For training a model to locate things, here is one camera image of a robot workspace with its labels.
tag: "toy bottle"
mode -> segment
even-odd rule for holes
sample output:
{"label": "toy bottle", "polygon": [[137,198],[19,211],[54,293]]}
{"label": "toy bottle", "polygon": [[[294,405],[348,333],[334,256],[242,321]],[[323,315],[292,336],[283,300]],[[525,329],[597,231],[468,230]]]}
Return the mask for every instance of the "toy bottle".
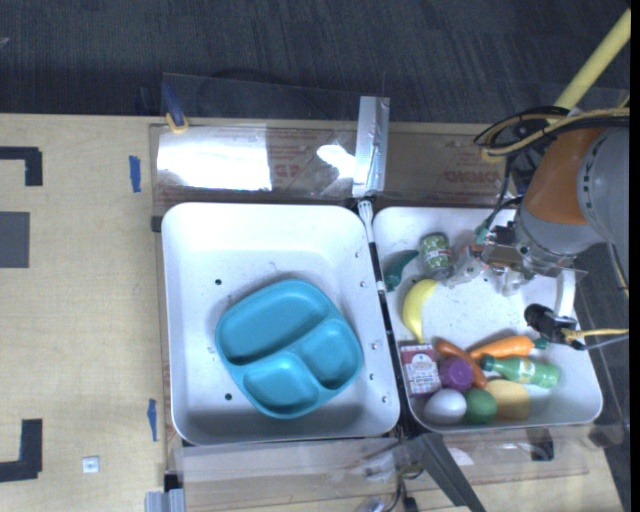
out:
{"label": "toy bottle", "polygon": [[497,371],[506,379],[520,384],[534,384],[541,388],[552,388],[558,383],[560,370],[550,363],[534,362],[527,357],[505,357],[497,359],[484,355],[480,367],[486,371]]}

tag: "carrot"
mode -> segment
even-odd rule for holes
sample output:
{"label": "carrot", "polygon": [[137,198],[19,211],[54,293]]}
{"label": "carrot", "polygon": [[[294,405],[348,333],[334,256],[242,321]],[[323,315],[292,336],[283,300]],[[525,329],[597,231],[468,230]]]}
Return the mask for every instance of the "carrot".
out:
{"label": "carrot", "polygon": [[489,383],[489,379],[487,379],[486,375],[482,371],[482,368],[480,368],[480,366],[478,366],[478,363],[476,363],[471,358],[471,356],[467,354],[464,350],[462,350],[460,347],[457,347],[453,343],[443,340],[436,343],[436,350],[440,355],[444,357],[458,356],[464,359],[467,363],[469,363],[469,365],[471,366],[471,369],[473,370],[473,385],[476,386],[477,388],[483,388],[483,389],[487,387],[487,384]]}
{"label": "carrot", "polygon": [[510,357],[521,356],[526,357],[533,348],[545,348],[545,340],[532,341],[527,336],[509,336],[498,341],[494,341],[479,347],[469,352],[469,355],[474,360],[480,359],[483,355],[490,355],[493,357]]}

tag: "banana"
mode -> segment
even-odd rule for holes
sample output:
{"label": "banana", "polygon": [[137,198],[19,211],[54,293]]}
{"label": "banana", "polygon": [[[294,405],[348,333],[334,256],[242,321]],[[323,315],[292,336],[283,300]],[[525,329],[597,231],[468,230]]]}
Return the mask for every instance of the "banana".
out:
{"label": "banana", "polygon": [[402,305],[402,322],[407,326],[420,343],[424,343],[422,337],[422,305],[433,295],[438,286],[438,281],[423,279],[414,284]]}

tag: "yellow clip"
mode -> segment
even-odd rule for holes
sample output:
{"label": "yellow clip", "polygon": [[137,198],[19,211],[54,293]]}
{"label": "yellow clip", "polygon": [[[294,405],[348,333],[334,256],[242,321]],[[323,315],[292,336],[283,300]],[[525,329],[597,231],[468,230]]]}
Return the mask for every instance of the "yellow clip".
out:
{"label": "yellow clip", "polygon": [[183,116],[184,124],[182,126],[176,125],[176,123],[173,120],[173,117],[171,117],[171,114],[169,112],[167,112],[164,117],[167,120],[167,124],[169,125],[169,128],[171,128],[171,131],[173,133],[184,133],[189,129],[189,122],[187,121],[187,118],[184,116]]}

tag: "soda can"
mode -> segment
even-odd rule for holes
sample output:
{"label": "soda can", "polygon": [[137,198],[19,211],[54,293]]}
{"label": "soda can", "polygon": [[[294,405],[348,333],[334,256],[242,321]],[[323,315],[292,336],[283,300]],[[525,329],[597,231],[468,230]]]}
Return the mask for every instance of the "soda can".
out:
{"label": "soda can", "polygon": [[427,279],[444,281],[453,275],[453,254],[444,233],[431,233],[420,240],[420,255]]}

